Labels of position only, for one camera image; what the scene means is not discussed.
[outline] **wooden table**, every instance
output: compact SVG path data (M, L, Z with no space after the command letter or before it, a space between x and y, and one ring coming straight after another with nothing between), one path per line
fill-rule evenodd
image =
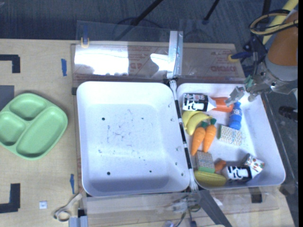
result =
M15 96L37 93L58 105L68 116L68 127L55 147L39 160L25 160L0 147L0 203L9 202L11 183L20 183L21 196L18 212L1 213L0 227L63 227L53 218L54 212L66 205L72 194L70 176L77 185L77 151L74 116L74 96L71 94L71 45L76 41L58 40L0 40L0 54L17 54L21 58L21 73L12 73L11 61L0 61L0 85L14 85ZM67 76L62 74L61 59L67 61ZM270 190L276 196L276 208L267 211L226 214L233 226L294 226L285 197L277 187ZM40 209L39 202L47 201ZM77 214L77 204L71 209ZM198 226L213 226L213 221L201 215ZM186 226L186 220L180 226ZM163 226L163 222L134 226Z

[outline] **corn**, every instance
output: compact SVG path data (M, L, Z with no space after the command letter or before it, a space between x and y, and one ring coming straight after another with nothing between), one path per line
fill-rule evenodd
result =
M195 178L198 182L206 183L211 186L223 186L226 183L226 178L217 173L194 171Z

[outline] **green plate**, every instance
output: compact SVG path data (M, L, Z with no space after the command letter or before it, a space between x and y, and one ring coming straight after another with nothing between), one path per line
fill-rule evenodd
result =
M23 93L0 111L0 144L24 159L40 159L66 130L67 116L58 106Z

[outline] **banana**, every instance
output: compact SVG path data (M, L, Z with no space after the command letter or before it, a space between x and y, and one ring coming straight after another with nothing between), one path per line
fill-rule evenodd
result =
M195 130L196 130L196 127L197 125L206 120L206 119L211 119L212 116L210 115L207 115L203 112L199 112L197 114L195 114L194 116L192 116L189 120L188 120L188 123L187 123L187 128L186 128L186 131L189 135L193 135Z
M183 125L184 125L184 129L186 130L187 128L187 123L189 121L189 119L194 116L195 114L199 113L200 111L188 111L185 110L182 114L182 121L183 121Z

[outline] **blue bottle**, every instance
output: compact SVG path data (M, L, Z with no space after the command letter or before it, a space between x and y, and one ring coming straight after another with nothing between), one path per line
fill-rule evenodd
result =
M240 102L236 102L233 105L233 110L229 117L229 127L239 130L241 128L242 110L240 109Z

